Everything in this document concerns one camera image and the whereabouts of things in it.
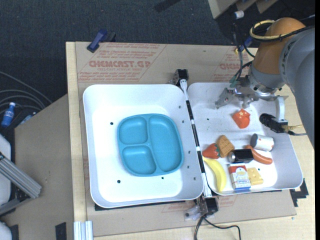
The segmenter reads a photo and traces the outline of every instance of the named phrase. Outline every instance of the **blue bottle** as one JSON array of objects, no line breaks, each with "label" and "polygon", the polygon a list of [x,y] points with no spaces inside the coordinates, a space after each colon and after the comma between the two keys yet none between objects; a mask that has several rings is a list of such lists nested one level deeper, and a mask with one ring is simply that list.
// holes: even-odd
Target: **blue bottle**
[{"label": "blue bottle", "polygon": [[1,122],[3,128],[7,128],[11,124],[15,116],[15,106],[16,104],[14,102],[10,102],[9,108],[4,112],[3,120]]}]

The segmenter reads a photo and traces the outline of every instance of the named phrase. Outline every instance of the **white can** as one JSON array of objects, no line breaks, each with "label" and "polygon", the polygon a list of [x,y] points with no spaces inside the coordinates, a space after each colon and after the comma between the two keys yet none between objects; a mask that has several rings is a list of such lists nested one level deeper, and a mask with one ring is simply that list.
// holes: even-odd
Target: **white can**
[{"label": "white can", "polygon": [[255,133],[251,137],[250,145],[256,150],[271,151],[274,148],[275,141],[272,137]]}]

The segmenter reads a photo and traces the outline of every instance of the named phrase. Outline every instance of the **yellow banana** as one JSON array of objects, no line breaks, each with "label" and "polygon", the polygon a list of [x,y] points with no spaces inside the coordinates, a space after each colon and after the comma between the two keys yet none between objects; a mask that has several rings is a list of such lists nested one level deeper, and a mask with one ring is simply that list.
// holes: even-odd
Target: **yellow banana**
[{"label": "yellow banana", "polygon": [[206,158],[204,156],[202,157],[202,159],[214,172],[215,179],[216,179],[216,186],[218,191],[221,193],[227,184],[227,175],[224,168],[219,163],[219,161],[217,161],[217,159]]}]

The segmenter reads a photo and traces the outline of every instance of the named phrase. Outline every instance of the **blue clamp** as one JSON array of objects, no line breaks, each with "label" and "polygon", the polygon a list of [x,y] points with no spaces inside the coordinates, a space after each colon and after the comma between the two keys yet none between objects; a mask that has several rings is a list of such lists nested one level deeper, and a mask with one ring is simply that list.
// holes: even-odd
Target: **blue clamp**
[{"label": "blue clamp", "polygon": [[90,45],[88,45],[87,49],[94,53],[99,48],[99,43],[103,42],[107,38],[108,31],[106,29],[100,29],[98,34],[96,34],[94,40]]}]

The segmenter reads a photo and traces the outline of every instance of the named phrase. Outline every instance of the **white tray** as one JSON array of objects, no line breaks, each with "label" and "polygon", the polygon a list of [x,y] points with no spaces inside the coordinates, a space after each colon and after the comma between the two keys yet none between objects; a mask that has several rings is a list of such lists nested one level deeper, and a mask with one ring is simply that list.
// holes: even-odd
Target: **white tray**
[{"label": "white tray", "polygon": [[[90,192],[103,208],[193,200],[204,183],[182,90],[171,84],[97,84],[83,93]],[[117,128],[127,117],[162,114],[180,133],[182,166],[157,176],[130,174],[121,161]]]},{"label": "white tray", "polygon": [[194,116],[200,149],[205,150],[210,144],[215,143],[221,135],[225,135],[234,145],[235,149],[243,149],[250,144],[253,134],[270,136],[274,139],[272,151],[260,151],[261,155],[273,159],[270,165],[259,163],[255,160],[246,164],[247,168],[255,167],[263,178],[263,184],[253,185],[250,189],[235,191],[228,173],[227,158],[219,158],[227,174],[227,184],[219,192],[215,175],[204,163],[207,182],[212,191],[219,195],[234,195],[239,193],[277,191],[294,189],[303,182],[303,175],[290,137],[286,133],[275,133],[262,125],[259,117],[262,113],[276,115],[276,102],[259,99],[250,104],[245,110],[250,114],[249,126],[240,129],[232,119],[232,115],[242,108],[242,102],[237,98],[228,105],[219,109],[215,108],[215,101],[219,99],[224,88],[229,88],[229,83],[193,83],[188,88],[191,109]]}]

